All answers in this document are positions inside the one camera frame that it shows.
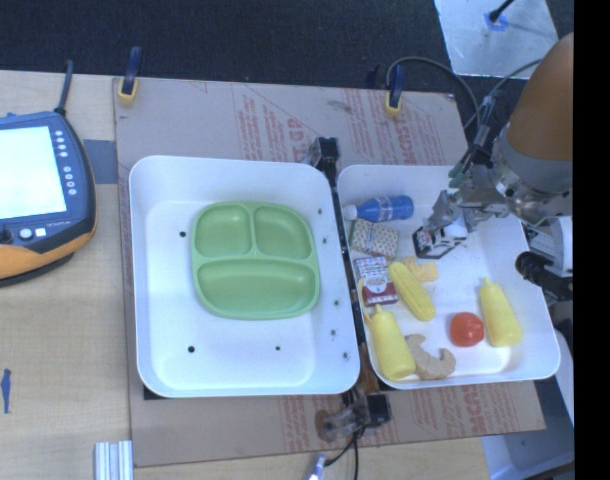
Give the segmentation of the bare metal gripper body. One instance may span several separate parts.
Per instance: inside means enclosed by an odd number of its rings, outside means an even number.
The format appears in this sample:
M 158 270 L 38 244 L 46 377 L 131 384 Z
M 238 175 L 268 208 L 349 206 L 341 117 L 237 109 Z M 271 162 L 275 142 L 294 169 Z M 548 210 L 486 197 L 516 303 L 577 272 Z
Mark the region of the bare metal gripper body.
M 572 216 L 572 192 L 543 192 L 505 168 L 470 167 L 454 178 L 455 202 L 468 229 L 512 215 L 539 227 Z

